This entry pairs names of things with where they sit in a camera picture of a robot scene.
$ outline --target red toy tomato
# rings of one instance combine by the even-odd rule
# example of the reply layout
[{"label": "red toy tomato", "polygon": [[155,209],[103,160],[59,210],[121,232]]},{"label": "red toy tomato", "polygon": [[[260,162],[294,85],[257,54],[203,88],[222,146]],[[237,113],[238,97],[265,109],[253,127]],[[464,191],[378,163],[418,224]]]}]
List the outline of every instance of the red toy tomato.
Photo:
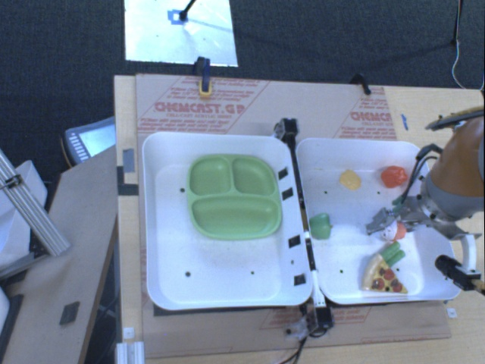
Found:
[{"label": "red toy tomato", "polygon": [[380,179],[386,187],[392,188],[405,183],[408,180],[408,175],[402,167],[389,166],[380,174]]}]

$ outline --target white cable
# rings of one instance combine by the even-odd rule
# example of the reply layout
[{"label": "white cable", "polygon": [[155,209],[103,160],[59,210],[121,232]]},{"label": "white cable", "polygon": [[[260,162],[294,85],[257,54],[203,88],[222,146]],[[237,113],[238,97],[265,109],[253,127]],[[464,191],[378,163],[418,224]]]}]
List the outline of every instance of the white cable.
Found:
[{"label": "white cable", "polygon": [[[456,59],[455,59],[455,63],[452,66],[452,77],[458,86],[460,86],[462,89],[467,89],[460,83],[460,81],[458,81],[458,78],[455,75],[455,68],[456,68],[456,65],[458,64],[458,60],[460,59],[460,41],[458,40],[458,31],[459,31],[461,15],[462,15],[462,0],[458,0],[458,10],[456,12],[456,37],[455,37],[456,38]],[[484,87],[485,87],[485,71],[483,73],[482,86],[480,87],[480,90],[483,90]]]}]

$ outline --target wooden table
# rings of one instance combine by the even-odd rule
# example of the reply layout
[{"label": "wooden table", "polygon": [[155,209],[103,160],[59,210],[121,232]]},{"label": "wooden table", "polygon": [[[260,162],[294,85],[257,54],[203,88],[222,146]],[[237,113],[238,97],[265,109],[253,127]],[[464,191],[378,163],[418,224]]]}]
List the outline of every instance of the wooden table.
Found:
[{"label": "wooden table", "polygon": [[[477,90],[428,89],[385,87],[398,140],[425,146],[436,143],[445,146],[451,133],[449,130],[426,131],[424,127],[438,115],[483,104],[483,97]],[[124,173],[125,184],[138,183],[136,160],[136,80],[135,77],[115,78],[115,104],[117,125],[117,165],[123,166],[124,149],[134,149],[134,168]],[[402,123],[406,117],[408,129]],[[139,201],[134,195],[119,196],[120,237],[120,282],[122,327],[133,328],[133,336],[125,336],[124,342],[142,340],[142,304],[139,253]],[[483,233],[483,213],[460,225],[470,232]],[[454,244],[457,259],[461,258],[459,244]],[[477,267],[483,265],[483,236],[477,241]],[[447,307],[456,311],[457,318],[449,320],[450,339],[406,341],[388,344],[364,344],[344,347],[307,348],[302,352],[300,363],[430,363],[430,362],[480,362],[485,357],[483,333],[485,332],[485,298],[475,292],[461,293]],[[275,350],[251,353],[231,353],[205,356],[185,356],[165,359],[147,359],[151,364],[196,364],[196,363],[276,363],[284,360],[291,350]]]}]

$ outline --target dark floor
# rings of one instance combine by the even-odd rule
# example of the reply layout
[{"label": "dark floor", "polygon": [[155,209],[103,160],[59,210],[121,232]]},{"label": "dark floor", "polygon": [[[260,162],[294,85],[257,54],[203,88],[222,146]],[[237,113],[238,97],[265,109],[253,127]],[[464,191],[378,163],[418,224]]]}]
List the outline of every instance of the dark floor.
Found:
[{"label": "dark floor", "polygon": [[[458,0],[230,0],[239,67],[221,77],[458,87],[450,45]],[[124,0],[0,0],[0,148],[53,181],[59,137],[113,115],[113,77],[191,74],[189,65],[124,58]],[[483,82],[485,0],[464,0],[456,75]],[[86,362],[112,362],[113,275]]]}]

